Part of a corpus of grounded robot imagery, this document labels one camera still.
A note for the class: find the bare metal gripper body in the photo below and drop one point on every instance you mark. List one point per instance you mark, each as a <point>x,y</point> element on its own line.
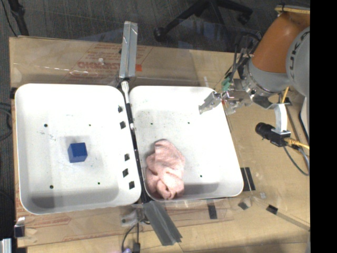
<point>243,93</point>

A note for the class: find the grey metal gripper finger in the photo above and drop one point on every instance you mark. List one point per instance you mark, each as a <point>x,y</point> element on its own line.
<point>210,103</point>
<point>231,107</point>

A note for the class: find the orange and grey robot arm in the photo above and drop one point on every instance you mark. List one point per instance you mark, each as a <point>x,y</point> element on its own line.
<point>276,49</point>

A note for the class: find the white plastic tray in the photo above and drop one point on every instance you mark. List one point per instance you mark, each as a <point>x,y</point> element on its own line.
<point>65,115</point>
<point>179,115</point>

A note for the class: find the pink cloth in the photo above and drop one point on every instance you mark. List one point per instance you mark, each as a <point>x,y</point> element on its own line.
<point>164,167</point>

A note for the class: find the brown cardboard board red print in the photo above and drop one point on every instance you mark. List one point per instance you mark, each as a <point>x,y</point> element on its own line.
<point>263,194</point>

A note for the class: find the black office chair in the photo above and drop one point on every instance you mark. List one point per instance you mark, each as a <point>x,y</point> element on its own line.
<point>208,1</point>

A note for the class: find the blue cube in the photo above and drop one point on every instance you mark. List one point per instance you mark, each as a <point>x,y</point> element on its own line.
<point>77,153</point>

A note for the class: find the black cylinder on white bracket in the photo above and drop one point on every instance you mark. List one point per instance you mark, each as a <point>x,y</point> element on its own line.
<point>268,132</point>

